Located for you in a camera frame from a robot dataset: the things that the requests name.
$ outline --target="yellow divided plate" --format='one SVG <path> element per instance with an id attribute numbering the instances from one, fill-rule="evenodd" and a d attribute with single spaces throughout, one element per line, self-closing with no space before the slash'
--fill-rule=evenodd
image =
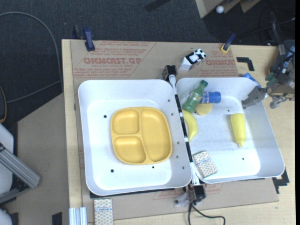
<path id="1" fill-rule="evenodd" d="M 111 119 L 112 146 L 126 164 L 155 164 L 172 153 L 172 138 L 165 115 L 153 107 L 116 111 Z"/>

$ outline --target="cow figurine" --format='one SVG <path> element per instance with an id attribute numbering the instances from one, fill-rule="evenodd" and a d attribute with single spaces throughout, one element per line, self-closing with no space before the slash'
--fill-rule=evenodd
<path id="1" fill-rule="evenodd" d="M 179 70 L 191 70 L 196 65 L 203 62 L 205 58 L 206 54 L 203 52 L 202 49 L 199 48 L 183 58 Z"/>

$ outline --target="banana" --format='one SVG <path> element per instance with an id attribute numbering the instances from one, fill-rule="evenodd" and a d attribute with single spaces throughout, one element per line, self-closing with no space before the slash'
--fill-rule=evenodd
<path id="1" fill-rule="evenodd" d="M 198 133 L 198 125 L 195 117 L 187 110 L 182 110 L 183 118 L 187 124 L 188 140 L 191 142 L 192 138 Z"/>

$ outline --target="cable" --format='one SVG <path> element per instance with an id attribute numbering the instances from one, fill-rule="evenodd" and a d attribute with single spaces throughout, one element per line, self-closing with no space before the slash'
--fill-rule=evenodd
<path id="1" fill-rule="evenodd" d="M 263 42 L 263 34 L 261 32 L 266 31 L 266 29 L 261 29 L 261 22 L 262 22 L 262 18 L 264 17 L 263 14 L 265 13 L 265 11 L 269 10 L 269 8 L 270 7 L 263 8 L 258 18 L 258 30 L 256 32 L 258 32 L 258 37 L 261 43 Z"/>
<path id="2" fill-rule="evenodd" d="M 223 225 L 225 225 L 225 217 L 223 216 L 207 216 L 207 215 L 204 215 L 203 213 L 201 213 L 197 208 L 195 208 L 195 206 L 193 205 L 193 203 L 191 202 L 188 206 L 188 224 L 191 225 L 191 221 L 190 221 L 190 217 L 191 217 L 191 211 L 192 211 L 192 208 L 198 212 L 199 214 L 201 214 L 202 216 L 206 217 L 206 218 L 222 218 L 224 220 L 224 223 Z"/>
<path id="3" fill-rule="evenodd" d="M 279 24 L 277 22 L 277 19 L 275 17 L 275 13 L 271 13 L 271 22 L 272 22 L 272 30 L 274 33 L 274 36 L 278 42 L 279 45 L 283 44 L 282 39 L 281 39 L 281 30 L 279 27 Z"/>
<path id="4" fill-rule="evenodd" d="M 2 13 L 0 14 L 0 17 L 2 16 L 6 16 L 6 15 L 11 15 L 11 14 L 18 14 L 18 15 L 24 15 L 24 16 L 28 16 L 28 17 L 31 17 L 35 20 L 37 20 L 38 22 L 40 22 L 46 29 L 47 31 L 50 33 L 50 36 L 53 40 L 53 43 L 54 43 L 54 46 L 55 46 L 55 51 L 56 51 L 56 56 L 57 56 L 57 63 L 58 63 L 58 70 L 59 70 L 59 74 L 60 74 L 60 85 L 61 85 L 61 91 L 64 91 L 64 86 L 63 86 L 63 80 L 62 80 L 62 74 L 61 74 L 61 66 L 60 66 L 60 56 L 59 56 L 59 53 L 58 53 L 58 49 L 57 49 L 57 45 L 56 45 L 56 42 L 55 42 L 55 38 L 53 36 L 53 34 L 51 33 L 50 29 L 47 27 L 46 24 L 44 24 L 40 19 L 38 19 L 37 17 L 33 16 L 33 15 L 30 15 L 28 13 L 23 13 L 23 12 L 7 12 L 7 13 Z M 37 92 L 33 92 L 31 93 L 32 95 L 35 94 L 35 93 L 38 93 L 40 92 L 41 90 L 37 91 Z"/>
<path id="5" fill-rule="evenodd" d="M 276 6 L 272 5 L 272 3 L 269 0 L 265 0 L 265 1 L 269 4 L 269 6 L 273 9 L 274 12 L 280 11 L 280 12 L 285 13 L 285 14 L 286 13 L 294 14 L 294 12 L 291 11 L 291 10 L 283 10 L 279 7 L 276 7 Z"/>
<path id="6" fill-rule="evenodd" d="M 285 41 L 282 41 L 283 42 L 283 45 L 285 46 L 286 50 L 289 51 L 290 53 L 292 54 L 295 54 L 294 51 L 292 51 L 286 44 L 285 44 Z M 275 43 L 276 46 L 278 46 L 278 41 L 276 40 L 267 40 L 267 41 L 264 41 L 263 43 L 261 43 L 261 45 L 265 45 L 265 44 L 268 44 L 268 43 Z"/>
<path id="7" fill-rule="evenodd" d="M 40 90 L 37 90 L 37 91 L 35 91 L 35 92 L 32 92 L 32 93 L 30 93 L 30 94 L 28 94 L 28 95 L 25 95 L 25 96 L 23 96 L 23 97 L 19 97 L 19 98 L 13 99 L 13 100 L 9 100 L 9 101 L 7 101 L 6 103 L 7 103 L 7 104 L 8 104 L 8 103 L 13 103 L 13 102 L 16 102 L 16 101 L 20 101 L 20 100 L 22 100 L 22 99 L 24 99 L 24 98 L 28 98 L 28 97 L 30 97 L 30 96 L 32 96 L 32 95 L 38 93 L 38 92 L 41 92 L 42 90 L 45 90 L 45 89 L 47 89 L 47 88 L 50 88 L 50 87 L 52 87 L 52 86 L 54 86 L 54 85 L 56 85 L 56 84 L 58 84 L 58 83 L 60 83 L 60 81 L 54 82 L 54 83 L 52 83 L 52 84 L 50 84 L 50 85 L 48 85 L 48 86 L 46 86 L 46 87 L 44 87 L 44 88 L 41 88 Z"/>

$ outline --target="gray cable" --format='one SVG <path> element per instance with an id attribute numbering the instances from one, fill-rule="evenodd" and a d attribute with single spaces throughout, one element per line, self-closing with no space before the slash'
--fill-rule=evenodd
<path id="1" fill-rule="evenodd" d="M 61 74 L 61 66 L 60 66 L 60 56 L 59 56 L 59 53 L 58 53 L 58 49 L 57 49 L 57 45 L 56 45 L 56 42 L 55 42 L 55 38 L 54 38 L 53 34 L 51 33 L 50 29 L 47 27 L 46 24 L 44 24 L 44 23 L 43 23 L 40 19 L 38 19 L 37 17 L 35 17 L 35 16 L 33 16 L 33 15 L 30 15 L 30 14 L 27 14 L 27 13 L 23 13 L 23 12 L 7 12 L 7 13 L 2 13 L 2 14 L 0 14 L 0 17 L 6 16 L 6 15 L 11 15 L 11 14 L 25 15 L 25 16 L 31 17 L 31 18 L 37 20 L 38 22 L 40 22 L 40 23 L 47 29 L 47 31 L 50 33 L 50 36 L 51 36 L 51 38 L 52 38 L 52 40 L 53 40 L 53 43 L 54 43 L 54 46 L 55 46 L 55 51 L 56 51 L 56 56 L 57 56 L 58 70 L 59 70 L 59 74 L 60 74 L 61 91 L 64 91 L 63 80 L 62 80 L 62 74 Z M 46 86 L 46 87 L 44 87 L 44 88 L 42 88 L 42 89 L 40 89 L 40 90 L 38 90 L 38 91 L 36 91 L 36 92 L 33 92 L 33 93 L 29 94 L 29 95 L 24 96 L 24 97 L 22 97 L 22 98 L 27 98 L 27 97 L 29 97 L 29 96 L 31 96 L 31 95 L 33 95 L 33 94 L 36 94 L 36 93 L 38 93 L 38 92 L 40 92 L 40 91 L 42 91 L 42 90 L 44 90 L 44 89 L 46 89 L 46 88 L 48 88 L 48 87 L 51 87 L 51 86 L 54 85 L 54 84 L 57 84 L 57 82 L 55 82 L 55 83 L 53 83 L 53 84 L 50 84 L 50 85 L 48 85 L 48 86 Z"/>
<path id="2" fill-rule="evenodd" d="M 52 83 L 52 84 L 50 84 L 50 85 L 48 85 L 48 86 L 46 86 L 46 87 L 44 87 L 44 88 L 41 88 L 40 90 L 37 90 L 37 91 L 35 91 L 35 92 L 32 92 L 32 93 L 30 93 L 30 94 L 28 94 L 28 95 L 25 95 L 25 96 L 23 96 L 23 97 L 19 97 L 19 98 L 13 99 L 13 100 L 9 100 L 9 101 L 7 101 L 6 103 L 7 103 L 7 104 L 8 104 L 8 103 L 13 103 L 13 102 L 22 100 L 22 99 L 24 99 L 24 98 L 28 98 L 28 97 L 30 97 L 30 96 L 32 96 L 32 95 L 38 93 L 38 92 L 41 92 L 42 90 L 45 90 L 45 89 L 47 89 L 47 88 L 50 88 L 50 87 L 52 87 L 52 86 L 54 86 L 54 85 L 56 85 L 56 84 L 58 84 L 58 83 L 60 83 L 60 81 L 54 82 L 54 83 Z"/>

